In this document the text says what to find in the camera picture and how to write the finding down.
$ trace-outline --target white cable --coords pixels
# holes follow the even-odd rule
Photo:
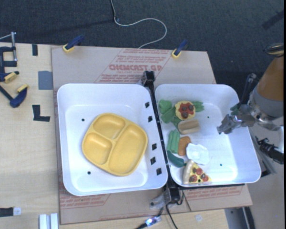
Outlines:
[[[164,28],[165,28],[165,33],[164,33],[164,35],[163,35],[161,38],[159,38],[159,39],[157,39],[157,40],[155,40],[155,41],[152,41],[152,42],[148,42],[148,43],[146,43],[146,44],[143,44],[143,45],[140,46],[139,48],[142,48],[142,47],[144,47],[144,46],[146,46],[146,45],[148,45],[148,44],[152,44],[152,43],[161,41],[161,40],[166,36],[166,34],[167,34],[167,27],[166,27],[166,25],[165,25],[162,21],[160,21],[160,20],[158,20],[158,19],[155,19],[155,18],[142,19],[142,20],[139,20],[139,21],[137,21],[137,22],[135,22],[135,23],[132,23],[132,24],[120,24],[120,23],[116,20],[116,16],[115,16],[116,14],[115,14],[115,8],[114,8],[114,5],[113,5],[113,1],[110,0],[110,3],[111,3],[111,6],[112,6],[112,10],[113,10],[113,19],[114,19],[114,22],[115,22],[117,25],[119,25],[119,26],[132,26],[132,25],[136,25],[136,24],[138,24],[138,23],[140,23],[140,22],[142,22],[142,21],[147,21],[147,20],[157,21],[157,22],[161,23],[161,24],[164,26]]]

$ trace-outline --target wooden tabletop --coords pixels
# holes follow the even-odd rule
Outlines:
[[[0,47],[11,43],[0,42]],[[26,99],[18,108],[0,92],[0,208],[19,207],[21,214],[0,218],[0,228],[38,228],[40,214],[60,212],[58,172],[54,121],[53,90],[39,90],[38,72],[52,71],[51,46],[38,45],[38,56],[32,55],[31,44],[16,44],[17,78],[1,86],[12,96],[23,84],[29,85]],[[4,60],[13,60],[12,52],[4,53]],[[34,121],[33,105],[40,105],[41,115],[49,122]],[[225,211],[209,210],[173,214],[178,228],[227,229]],[[62,229],[121,228],[133,229],[147,218],[119,219],[73,225],[59,225]],[[167,215],[153,228],[174,228]]]

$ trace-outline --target yellow divided plate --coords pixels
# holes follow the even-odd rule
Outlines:
[[[119,115],[97,116],[82,142],[85,157],[116,176],[127,176],[139,165],[148,143],[146,132]]]

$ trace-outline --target black fabric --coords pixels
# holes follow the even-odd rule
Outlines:
[[[217,83],[241,95],[250,73],[261,75],[272,57],[263,49],[284,42],[284,0],[113,0],[119,23],[156,18],[167,36],[145,48],[207,51]],[[139,46],[164,34],[156,21],[132,27],[113,22],[109,0],[0,0],[0,37],[16,43],[64,45],[83,34],[83,46]]]

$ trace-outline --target robotic hand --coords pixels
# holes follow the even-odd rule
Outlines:
[[[250,86],[256,81],[255,74],[249,75],[242,100],[231,108],[231,114],[227,114],[222,124],[217,127],[219,134],[222,132],[229,134],[239,127],[252,127],[255,123],[270,131],[283,131],[282,126],[277,126],[273,121],[284,116],[284,45],[270,45],[265,48],[265,52],[275,58],[258,84],[250,92],[249,101],[244,103],[244,98],[248,94]],[[279,150],[279,148],[265,142],[260,144],[260,149],[267,153],[269,157],[280,164],[284,163],[284,148]]]

